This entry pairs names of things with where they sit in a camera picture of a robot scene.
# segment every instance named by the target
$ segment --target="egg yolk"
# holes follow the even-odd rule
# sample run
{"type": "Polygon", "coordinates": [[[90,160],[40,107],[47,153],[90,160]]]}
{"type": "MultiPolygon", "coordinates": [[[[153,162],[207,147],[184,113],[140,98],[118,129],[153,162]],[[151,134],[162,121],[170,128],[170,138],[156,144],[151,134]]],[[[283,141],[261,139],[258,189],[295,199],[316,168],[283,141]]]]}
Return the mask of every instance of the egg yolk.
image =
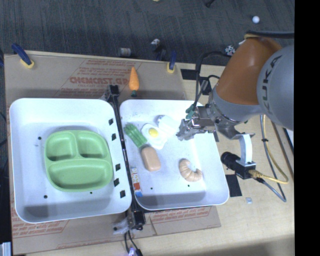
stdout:
{"type": "Polygon", "coordinates": [[[150,129],[149,129],[149,134],[150,134],[150,136],[153,137],[153,138],[156,138],[156,137],[159,136],[159,133],[158,133],[158,131],[157,131],[155,128],[150,128],[150,129]]]}

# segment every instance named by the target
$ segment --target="white ball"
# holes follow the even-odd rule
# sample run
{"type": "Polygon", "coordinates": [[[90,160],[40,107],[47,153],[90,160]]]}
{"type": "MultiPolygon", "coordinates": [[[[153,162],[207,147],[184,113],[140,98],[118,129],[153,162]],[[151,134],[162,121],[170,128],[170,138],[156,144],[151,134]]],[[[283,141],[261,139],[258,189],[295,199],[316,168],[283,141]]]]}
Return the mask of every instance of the white ball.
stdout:
{"type": "Polygon", "coordinates": [[[253,23],[259,23],[259,21],[260,21],[260,18],[258,17],[258,16],[253,16],[253,18],[252,18],[252,22],[253,23]]]}

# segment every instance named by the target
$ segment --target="shrimp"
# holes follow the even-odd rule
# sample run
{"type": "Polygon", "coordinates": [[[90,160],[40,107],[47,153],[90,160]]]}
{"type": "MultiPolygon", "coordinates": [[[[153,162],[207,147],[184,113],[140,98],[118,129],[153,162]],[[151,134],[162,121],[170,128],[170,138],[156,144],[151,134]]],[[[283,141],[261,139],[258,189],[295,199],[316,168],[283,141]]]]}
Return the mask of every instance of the shrimp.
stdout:
{"type": "Polygon", "coordinates": [[[182,177],[185,178],[188,182],[197,182],[202,179],[203,173],[201,170],[196,169],[195,171],[192,171],[188,165],[190,164],[190,161],[188,159],[182,159],[179,163],[179,170],[182,175],[182,177]]]}

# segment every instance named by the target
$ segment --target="toy carrot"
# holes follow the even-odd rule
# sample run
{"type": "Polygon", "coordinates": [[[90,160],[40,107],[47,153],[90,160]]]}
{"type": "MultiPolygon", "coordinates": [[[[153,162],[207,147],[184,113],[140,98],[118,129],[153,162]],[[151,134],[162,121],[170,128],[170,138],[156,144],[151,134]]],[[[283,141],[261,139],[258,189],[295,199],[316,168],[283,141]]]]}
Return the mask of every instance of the toy carrot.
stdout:
{"type": "Polygon", "coordinates": [[[131,68],[129,88],[132,91],[131,97],[137,97],[137,90],[139,89],[139,79],[134,66],[131,68]]]}

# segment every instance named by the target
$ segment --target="table surface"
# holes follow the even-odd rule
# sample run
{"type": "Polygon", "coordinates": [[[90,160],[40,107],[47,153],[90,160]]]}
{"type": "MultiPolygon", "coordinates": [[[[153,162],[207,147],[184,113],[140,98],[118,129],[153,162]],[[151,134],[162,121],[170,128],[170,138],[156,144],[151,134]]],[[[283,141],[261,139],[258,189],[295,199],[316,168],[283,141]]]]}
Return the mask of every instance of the table surface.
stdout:
{"type": "MultiPolygon", "coordinates": [[[[177,63],[178,69],[194,69],[194,64],[177,63]]],[[[220,76],[224,67],[202,65],[201,76],[220,76]]],[[[195,81],[181,80],[187,100],[195,97],[195,81]]],[[[202,96],[201,104],[206,104],[208,96],[202,96]]],[[[260,117],[257,115],[246,124],[237,126],[237,130],[255,133],[251,138],[256,169],[261,173],[273,176],[261,141],[260,117]]],[[[135,239],[135,244],[146,256],[171,255],[215,255],[215,256],[288,256],[295,254],[295,213],[294,213],[294,175],[293,166],[288,164],[288,158],[283,151],[283,145],[278,138],[274,125],[266,118],[266,137],[269,140],[271,152],[289,178],[289,184],[281,185],[286,196],[286,202],[280,200],[265,185],[253,179],[238,179],[242,196],[230,197],[223,205],[217,205],[221,227],[197,230],[170,235],[135,239]]],[[[218,133],[219,153],[229,151],[240,155],[240,144],[237,140],[229,140],[218,133]]],[[[234,174],[224,166],[226,175],[234,174]]],[[[277,191],[278,185],[268,181],[277,191]]],[[[87,245],[54,251],[29,253],[28,256],[100,256],[128,255],[124,241],[87,245]]]]}

